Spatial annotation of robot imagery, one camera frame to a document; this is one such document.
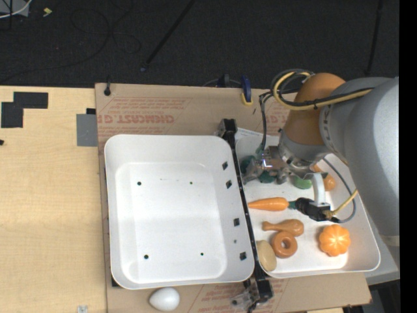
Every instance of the black fabric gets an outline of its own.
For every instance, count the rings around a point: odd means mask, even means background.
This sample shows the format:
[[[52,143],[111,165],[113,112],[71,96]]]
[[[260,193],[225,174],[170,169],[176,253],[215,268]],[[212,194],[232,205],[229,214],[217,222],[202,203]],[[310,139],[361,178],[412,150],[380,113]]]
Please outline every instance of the black fabric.
[[[266,89],[288,68],[351,80],[368,66],[379,0],[196,0],[141,72],[190,1],[33,0],[11,29],[0,19],[0,84],[199,86],[228,74]],[[382,2],[370,75],[399,75],[399,0]]]

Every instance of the donut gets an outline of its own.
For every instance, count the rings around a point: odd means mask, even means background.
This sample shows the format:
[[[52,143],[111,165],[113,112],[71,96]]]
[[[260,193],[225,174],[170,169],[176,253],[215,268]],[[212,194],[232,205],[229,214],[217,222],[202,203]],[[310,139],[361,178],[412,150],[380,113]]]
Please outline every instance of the donut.
[[[289,258],[297,251],[297,241],[291,233],[280,231],[272,238],[272,249],[279,258]]]

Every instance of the orange toy fruit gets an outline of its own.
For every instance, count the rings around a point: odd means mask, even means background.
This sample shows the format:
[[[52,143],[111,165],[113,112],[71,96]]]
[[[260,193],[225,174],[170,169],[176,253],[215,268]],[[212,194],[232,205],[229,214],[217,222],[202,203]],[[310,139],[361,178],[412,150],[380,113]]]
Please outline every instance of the orange toy fruit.
[[[330,256],[338,256],[347,252],[351,245],[349,231],[338,224],[324,228],[319,236],[320,249]]]

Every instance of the cardboard sheet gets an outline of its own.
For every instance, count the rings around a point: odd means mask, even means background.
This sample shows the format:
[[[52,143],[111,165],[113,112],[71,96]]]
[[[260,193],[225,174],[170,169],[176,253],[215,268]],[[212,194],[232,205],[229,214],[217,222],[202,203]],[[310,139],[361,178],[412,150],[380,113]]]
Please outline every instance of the cardboard sheet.
[[[148,304],[155,289],[132,291],[112,285],[104,145],[116,134],[214,134],[225,118],[236,119],[239,128],[262,132],[257,99],[266,90],[252,89],[253,105],[245,106],[240,97],[242,90],[234,88],[111,84],[110,96],[104,94],[105,88],[104,83],[95,87],[108,312],[157,313]],[[273,99],[267,102],[269,135],[278,134],[288,113]],[[270,282],[274,297],[259,305],[258,313],[301,312],[371,301],[362,273],[272,279]],[[174,312],[243,312],[230,305],[230,298],[244,290],[242,283],[179,286],[177,289],[181,301]]]

